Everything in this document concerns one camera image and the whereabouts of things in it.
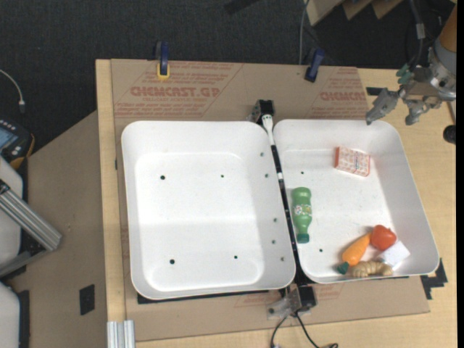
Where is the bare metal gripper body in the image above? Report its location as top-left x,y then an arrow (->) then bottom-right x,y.
398,63 -> 457,109

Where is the orange and white carton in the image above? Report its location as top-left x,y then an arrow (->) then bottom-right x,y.
333,146 -> 371,178

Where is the white plastic tray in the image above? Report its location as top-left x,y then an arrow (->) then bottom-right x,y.
271,118 -> 441,285
120,120 -> 297,301

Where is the thin black and white rod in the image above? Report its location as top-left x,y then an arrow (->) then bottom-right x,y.
260,113 -> 302,286

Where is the red tomato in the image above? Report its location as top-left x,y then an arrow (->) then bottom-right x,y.
369,224 -> 397,252

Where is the green plastic bottle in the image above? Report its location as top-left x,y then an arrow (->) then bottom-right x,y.
291,186 -> 313,244

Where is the white packet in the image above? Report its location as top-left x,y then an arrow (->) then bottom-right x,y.
378,240 -> 411,271

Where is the orange carrot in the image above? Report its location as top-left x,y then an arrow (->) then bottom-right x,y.
336,232 -> 373,276

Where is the brown cardboard board red print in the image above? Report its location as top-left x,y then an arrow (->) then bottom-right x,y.
110,58 -> 432,342

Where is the beige croissant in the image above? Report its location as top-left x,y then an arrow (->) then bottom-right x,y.
345,260 -> 394,279

